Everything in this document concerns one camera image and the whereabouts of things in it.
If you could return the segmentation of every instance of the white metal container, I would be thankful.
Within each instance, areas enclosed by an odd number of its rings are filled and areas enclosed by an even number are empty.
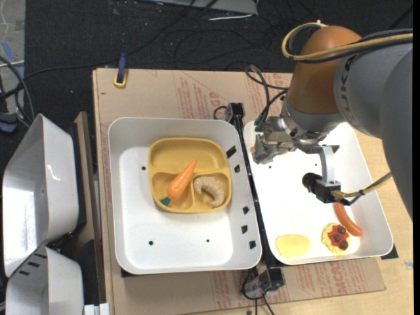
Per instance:
[[[74,230],[79,216],[71,136],[39,114],[3,177],[5,273],[40,245]]]
[[[236,270],[254,267],[262,249],[240,139],[225,121],[124,117],[108,131],[115,252],[132,274]],[[150,188],[151,145],[163,138],[205,138],[225,152],[232,201],[224,209],[180,214],[159,209]]]
[[[333,206],[322,203],[302,185],[306,173],[322,175],[319,155],[295,150],[276,156],[272,163],[256,164],[251,155],[255,135],[252,121],[244,128],[244,139],[270,250],[280,262],[290,265],[320,263],[376,257],[392,250],[392,234],[379,197],[373,191],[346,208],[351,219],[362,228],[362,236],[351,237],[351,245],[345,254],[332,253],[321,238],[328,223],[339,223]],[[333,159],[335,179],[341,183],[342,191],[355,192],[373,183],[356,134],[349,124],[340,124],[322,144],[340,146]],[[276,248],[276,238],[285,234],[309,238],[309,252],[299,257],[281,256]]]
[[[83,307],[80,266],[43,245],[7,284],[7,315],[81,315]]]

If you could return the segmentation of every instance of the robotic arm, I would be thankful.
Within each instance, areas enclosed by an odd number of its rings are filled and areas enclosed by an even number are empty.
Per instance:
[[[320,28],[300,55],[289,53],[290,42],[307,27]],[[282,112],[262,123],[253,159],[300,149],[319,154],[322,177],[309,173],[303,184],[323,202],[333,202],[339,189],[334,179],[333,154],[338,146],[320,143],[338,124],[382,139],[385,156],[408,213],[412,196],[412,30],[384,31],[361,38],[353,31],[320,23],[292,30],[283,53],[297,61]]]

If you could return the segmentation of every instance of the carrot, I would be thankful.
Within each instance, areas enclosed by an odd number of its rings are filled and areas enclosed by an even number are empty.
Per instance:
[[[170,199],[175,200],[180,198],[194,174],[196,164],[197,160],[191,161],[170,183],[167,189],[167,194]]]
[[[346,209],[343,204],[334,203],[334,210],[339,218],[340,223],[347,229],[353,236],[359,237],[363,234],[363,230],[353,222],[347,215]]]

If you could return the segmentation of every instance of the cardboard sheet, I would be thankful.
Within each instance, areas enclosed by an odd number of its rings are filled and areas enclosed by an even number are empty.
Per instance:
[[[212,119],[213,111],[229,102],[244,103],[245,122],[251,121],[264,108],[266,100],[263,86],[242,72],[129,70],[126,87],[118,89],[113,86],[115,73],[113,69],[97,69],[93,74],[106,296],[112,314],[176,315],[227,309],[231,309],[229,314],[243,314],[232,309],[253,306],[253,301],[247,300],[240,293],[240,285],[246,275],[244,271],[122,277],[114,247],[108,127],[120,117]],[[291,79],[291,74],[283,73],[265,73],[264,76],[267,83],[279,86],[288,86]],[[276,94],[273,89],[270,92],[271,97]],[[274,103],[270,113],[278,114],[280,104]],[[408,251],[407,254],[412,257],[412,252]],[[171,260],[171,254],[167,255],[168,260]],[[339,295],[384,291],[385,282],[380,267],[384,265],[380,264],[380,259],[367,258],[287,266],[283,269],[286,285],[270,292],[267,300],[271,305],[288,305],[293,304],[290,301],[322,300]],[[398,274],[401,279],[410,279],[412,276],[405,272]],[[406,290],[409,295],[406,299],[409,302],[408,307],[405,306],[408,309],[411,308],[412,300],[410,288],[408,284]],[[402,293],[401,285],[391,288],[392,293],[396,290]],[[326,311],[354,313],[354,309],[347,304],[343,309],[340,308],[346,301],[340,298],[332,300],[335,302],[316,303],[318,306],[311,307],[313,314],[326,314]],[[384,310],[401,309],[392,306],[389,294],[372,297],[363,308],[375,310],[383,305],[386,305]],[[308,308],[303,309],[304,306],[298,303],[294,314],[307,314]]]

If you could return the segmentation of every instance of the shrimp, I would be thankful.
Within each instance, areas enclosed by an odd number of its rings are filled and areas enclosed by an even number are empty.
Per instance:
[[[212,207],[220,207],[224,203],[224,192],[222,184],[215,177],[202,176],[194,180],[194,190],[197,194],[201,194],[201,190],[205,190],[212,195],[213,201],[210,202]]]

